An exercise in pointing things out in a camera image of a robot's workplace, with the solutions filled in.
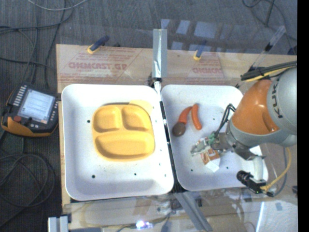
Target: yellow divided plate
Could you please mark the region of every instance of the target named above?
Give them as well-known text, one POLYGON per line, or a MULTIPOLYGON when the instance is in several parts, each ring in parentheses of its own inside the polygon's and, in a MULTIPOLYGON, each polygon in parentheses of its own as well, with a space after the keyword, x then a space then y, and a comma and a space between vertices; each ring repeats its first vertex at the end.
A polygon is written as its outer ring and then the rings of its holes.
POLYGON ((107 160, 140 160, 155 149, 149 114, 135 104, 113 104, 98 108, 92 116, 96 151, 107 160))

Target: sausage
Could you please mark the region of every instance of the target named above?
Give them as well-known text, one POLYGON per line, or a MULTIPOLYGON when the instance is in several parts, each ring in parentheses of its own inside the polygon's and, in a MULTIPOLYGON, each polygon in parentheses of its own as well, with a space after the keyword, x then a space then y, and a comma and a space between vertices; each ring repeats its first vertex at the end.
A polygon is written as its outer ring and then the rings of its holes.
POLYGON ((187 117, 188 117, 188 114, 191 111, 191 109, 192 109, 192 106, 189 106, 189 107, 185 108, 182 111, 182 113, 179 115, 178 122, 186 124, 187 123, 187 117))
POLYGON ((200 130, 200 129, 202 129, 202 125, 199 122, 198 114, 197 113, 198 113, 198 104, 194 104, 192 106, 192 111, 191 111, 192 121, 193 121, 193 124, 194 124, 195 128, 197 130, 200 130))

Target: handheld controller screen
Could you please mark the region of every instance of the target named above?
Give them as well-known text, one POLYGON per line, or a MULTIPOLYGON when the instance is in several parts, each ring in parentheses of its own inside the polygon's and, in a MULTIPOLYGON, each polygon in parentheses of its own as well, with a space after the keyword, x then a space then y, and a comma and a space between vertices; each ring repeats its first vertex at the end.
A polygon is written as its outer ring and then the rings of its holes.
POLYGON ((4 130, 21 136, 50 135, 58 125, 58 102, 54 95, 30 84, 18 86, 2 114, 4 130))
POLYGON ((55 97, 28 89, 17 115, 47 124, 55 97))

